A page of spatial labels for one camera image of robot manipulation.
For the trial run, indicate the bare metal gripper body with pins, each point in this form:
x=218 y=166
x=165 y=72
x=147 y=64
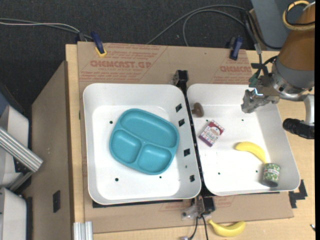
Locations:
x=271 y=90

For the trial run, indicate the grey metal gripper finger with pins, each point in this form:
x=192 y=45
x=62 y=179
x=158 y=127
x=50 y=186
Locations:
x=246 y=101
x=257 y=101

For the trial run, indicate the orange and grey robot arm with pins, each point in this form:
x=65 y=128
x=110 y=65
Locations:
x=298 y=46

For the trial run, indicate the small colourful carton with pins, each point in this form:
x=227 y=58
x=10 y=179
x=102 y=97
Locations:
x=211 y=133

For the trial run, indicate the yellow banana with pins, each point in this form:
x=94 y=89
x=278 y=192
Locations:
x=252 y=149
x=227 y=229

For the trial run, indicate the brown toy mushroom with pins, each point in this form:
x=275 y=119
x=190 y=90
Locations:
x=198 y=109

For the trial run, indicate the green patterned can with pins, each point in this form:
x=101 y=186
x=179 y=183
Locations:
x=271 y=174

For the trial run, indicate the white plastic tray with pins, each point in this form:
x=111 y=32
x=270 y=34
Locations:
x=232 y=176
x=140 y=186

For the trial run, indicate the blue divided plate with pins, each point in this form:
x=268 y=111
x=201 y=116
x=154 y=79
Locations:
x=143 y=141

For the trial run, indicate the brown cardboard board, red print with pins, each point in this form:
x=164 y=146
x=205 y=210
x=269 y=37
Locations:
x=140 y=64

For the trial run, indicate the black cylinder on white bracket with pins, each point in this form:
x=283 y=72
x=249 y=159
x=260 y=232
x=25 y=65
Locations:
x=300 y=127

